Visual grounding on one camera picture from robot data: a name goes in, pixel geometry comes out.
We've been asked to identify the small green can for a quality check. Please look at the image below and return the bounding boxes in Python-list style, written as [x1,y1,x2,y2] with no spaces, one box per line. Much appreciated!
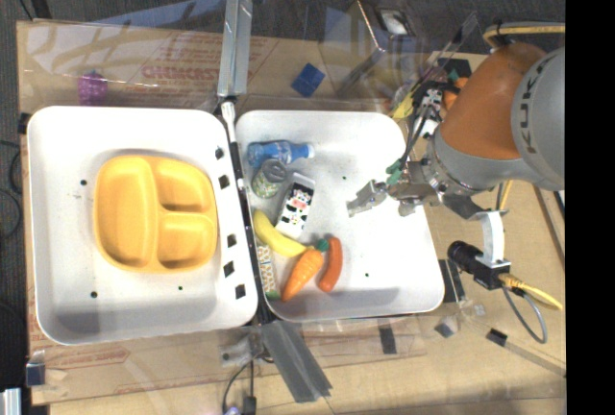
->
[250,158,290,200]

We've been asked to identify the white carton with cow print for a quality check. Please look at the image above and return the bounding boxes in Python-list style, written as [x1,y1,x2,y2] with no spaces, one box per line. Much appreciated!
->
[274,171,318,241]

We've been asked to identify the purple grapes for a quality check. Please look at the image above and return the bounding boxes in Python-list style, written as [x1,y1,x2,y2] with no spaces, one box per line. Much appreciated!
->
[77,68,110,108]

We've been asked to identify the white plastic tray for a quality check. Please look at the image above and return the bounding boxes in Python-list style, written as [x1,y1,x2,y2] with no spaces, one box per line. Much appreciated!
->
[26,105,261,347]
[234,109,446,324]

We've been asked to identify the blue plastic bottle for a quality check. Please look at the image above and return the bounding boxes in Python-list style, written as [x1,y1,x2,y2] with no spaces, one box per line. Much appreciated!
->
[246,139,317,169]

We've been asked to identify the blue cube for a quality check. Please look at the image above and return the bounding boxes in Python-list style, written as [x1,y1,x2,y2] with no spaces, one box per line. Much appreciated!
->
[289,61,328,99]

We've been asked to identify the yellow divided plate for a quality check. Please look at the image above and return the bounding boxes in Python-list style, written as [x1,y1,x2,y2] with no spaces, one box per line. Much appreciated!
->
[91,154,220,275]

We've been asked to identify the white and green packet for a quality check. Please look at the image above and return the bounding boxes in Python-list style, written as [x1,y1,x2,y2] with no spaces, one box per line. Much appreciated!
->
[256,244,283,302]

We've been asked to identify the orange carrot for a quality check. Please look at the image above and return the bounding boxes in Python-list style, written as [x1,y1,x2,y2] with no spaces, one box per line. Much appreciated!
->
[279,237,331,304]

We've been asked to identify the orange-red sausage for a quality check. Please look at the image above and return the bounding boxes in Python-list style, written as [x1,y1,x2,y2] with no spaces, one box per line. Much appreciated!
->
[316,235,345,294]

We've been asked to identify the black cylinder on white bracket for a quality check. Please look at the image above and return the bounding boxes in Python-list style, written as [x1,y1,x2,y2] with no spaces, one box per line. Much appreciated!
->
[446,208,513,292]

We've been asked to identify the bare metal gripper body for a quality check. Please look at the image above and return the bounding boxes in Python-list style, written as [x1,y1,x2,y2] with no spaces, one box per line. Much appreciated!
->
[383,159,455,212]

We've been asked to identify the brown cardboard board red print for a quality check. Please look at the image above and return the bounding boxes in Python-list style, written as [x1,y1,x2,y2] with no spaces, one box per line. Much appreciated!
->
[15,18,566,406]

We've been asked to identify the yellow banana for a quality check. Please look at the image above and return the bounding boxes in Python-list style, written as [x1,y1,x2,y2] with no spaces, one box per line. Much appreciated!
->
[252,208,309,259]

